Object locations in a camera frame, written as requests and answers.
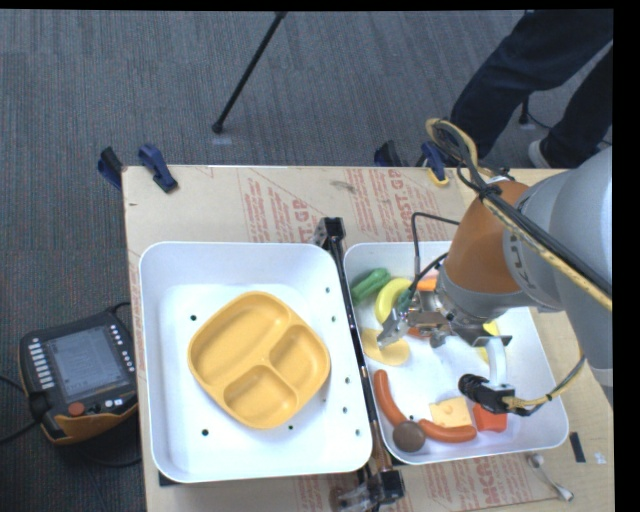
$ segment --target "gray carpet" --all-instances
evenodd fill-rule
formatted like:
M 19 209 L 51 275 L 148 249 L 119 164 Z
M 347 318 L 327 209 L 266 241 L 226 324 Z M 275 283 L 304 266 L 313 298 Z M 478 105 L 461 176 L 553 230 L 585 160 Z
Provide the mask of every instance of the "gray carpet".
M 394 140 L 413 164 L 425 120 L 449 114 L 522 14 L 291 12 L 215 135 L 273 12 L 0 9 L 0 374 L 18 380 L 27 332 L 129 297 L 121 195 L 96 168 L 104 148 L 131 165 L 149 142 L 169 164 L 372 166 Z M 588 69 L 534 94 L 531 114 L 559 120 Z M 527 146 L 546 130 L 517 117 L 487 164 L 531 166 Z M 0 385 L 4 437 L 31 417 Z M 136 427 L 85 449 L 133 459 Z M 0 510 L 144 509 L 139 464 L 103 467 L 38 428 L 0 445 Z

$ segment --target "shoe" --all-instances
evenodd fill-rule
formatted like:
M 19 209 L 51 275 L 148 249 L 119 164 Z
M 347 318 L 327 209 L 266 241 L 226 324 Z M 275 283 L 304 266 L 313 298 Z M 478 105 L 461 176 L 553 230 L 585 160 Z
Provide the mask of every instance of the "shoe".
M 534 140 L 529 144 L 529 160 L 537 169 L 552 169 L 547 159 L 542 154 L 542 139 Z

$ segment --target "dark pants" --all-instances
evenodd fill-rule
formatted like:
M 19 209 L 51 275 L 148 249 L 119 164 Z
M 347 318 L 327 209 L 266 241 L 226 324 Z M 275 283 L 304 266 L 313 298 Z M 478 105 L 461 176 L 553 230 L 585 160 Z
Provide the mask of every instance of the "dark pants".
M 483 158 L 531 93 L 564 84 L 612 41 L 613 9 L 528 12 L 471 78 L 450 121 Z M 545 155 L 559 167 L 576 167 L 596 153 L 612 124 L 612 101 L 613 44 L 550 130 Z

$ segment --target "white tray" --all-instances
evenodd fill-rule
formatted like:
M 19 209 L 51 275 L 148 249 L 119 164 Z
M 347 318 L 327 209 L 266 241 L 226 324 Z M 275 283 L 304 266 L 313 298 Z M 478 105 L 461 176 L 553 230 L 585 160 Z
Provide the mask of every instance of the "white tray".
M 421 242 L 422 267 L 449 250 L 450 242 Z M 392 277 L 413 278 L 413 243 L 365 243 L 351 247 L 345 254 L 345 273 L 354 283 L 375 268 L 384 267 Z M 373 312 L 371 297 L 355 308 L 360 332 L 364 328 L 382 329 Z M 515 386 L 516 396 L 537 398 L 556 386 L 540 338 L 528 308 L 515 308 L 497 321 L 500 334 L 512 335 L 505 347 L 507 382 Z M 431 419 L 429 404 L 446 398 L 461 396 L 458 379 L 465 373 L 489 378 L 489 365 L 458 337 L 449 337 L 444 345 L 431 348 L 428 340 L 405 336 L 410 346 L 410 357 L 401 366 L 383 365 L 365 357 L 369 375 L 384 368 L 394 400 L 405 416 L 417 421 Z M 473 402 L 467 400 L 470 415 Z M 472 441 L 442 443 L 427 439 L 421 450 L 407 453 L 393 442 L 393 427 L 379 409 L 383 440 L 398 460 L 407 464 L 426 464 L 455 459 L 497 455 L 503 453 L 542 450 L 561 444 L 568 434 L 567 415 L 562 400 L 546 403 L 534 414 L 520 417 L 509 414 L 507 430 L 501 433 L 478 432 Z
M 162 242 L 140 259 L 151 449 L 181 483 L 355 471 L 371 454 L 358 363 L 331 255 L 311 244 Z M 329 350 L 329 377 L 284 425 L 233 419 L 189 371 L 196 330 L 238 295 L 288 304 Z

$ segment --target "button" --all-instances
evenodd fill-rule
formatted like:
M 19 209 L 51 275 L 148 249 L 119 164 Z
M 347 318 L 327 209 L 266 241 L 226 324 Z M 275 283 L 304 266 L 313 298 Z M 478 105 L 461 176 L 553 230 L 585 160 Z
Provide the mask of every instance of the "button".
M 82 416 L 84 414 L 84 404 L 82 402 L 73 402 L 69 404 L 67 411 L 69 411 L 69 416 L 72 418 Z

